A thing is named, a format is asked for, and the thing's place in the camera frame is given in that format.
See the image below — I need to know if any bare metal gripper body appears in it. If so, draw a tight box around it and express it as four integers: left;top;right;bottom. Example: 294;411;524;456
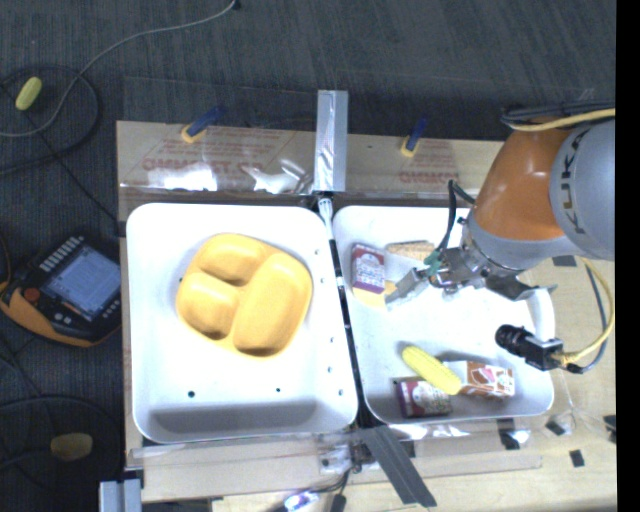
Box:
428;245;496;297

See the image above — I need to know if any yellow cheese slice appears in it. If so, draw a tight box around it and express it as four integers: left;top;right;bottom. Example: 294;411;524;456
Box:
353;280;399;309

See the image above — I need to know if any red and white carton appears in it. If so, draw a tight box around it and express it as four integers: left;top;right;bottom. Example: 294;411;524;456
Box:
350;242;388;294

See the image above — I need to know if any white plastic tray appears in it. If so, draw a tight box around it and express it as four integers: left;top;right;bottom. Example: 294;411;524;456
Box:
124;201;360;445
331;204;556;426

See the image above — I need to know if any yellow corn cob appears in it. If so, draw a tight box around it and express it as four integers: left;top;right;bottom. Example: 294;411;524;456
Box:
401;344;464;397

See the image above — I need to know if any dark red can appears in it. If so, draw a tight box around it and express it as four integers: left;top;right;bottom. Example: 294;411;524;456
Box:
392;377;455;419

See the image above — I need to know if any orange and white carton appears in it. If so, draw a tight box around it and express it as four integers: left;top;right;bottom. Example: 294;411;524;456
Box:
443;360;516;399

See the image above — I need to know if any yellow divided plate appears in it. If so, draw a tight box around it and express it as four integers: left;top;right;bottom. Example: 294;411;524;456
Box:
174;232;315;359

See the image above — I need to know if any brown cardboard board red print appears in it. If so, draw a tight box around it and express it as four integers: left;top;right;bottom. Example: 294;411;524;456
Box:
115;119;574;471

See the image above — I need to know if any brown potato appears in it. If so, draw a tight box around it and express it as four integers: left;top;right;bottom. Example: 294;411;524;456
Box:
49;432;95;462

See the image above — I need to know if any black cylinder on white bracket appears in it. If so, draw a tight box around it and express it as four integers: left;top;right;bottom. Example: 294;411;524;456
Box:
494;287;565;372

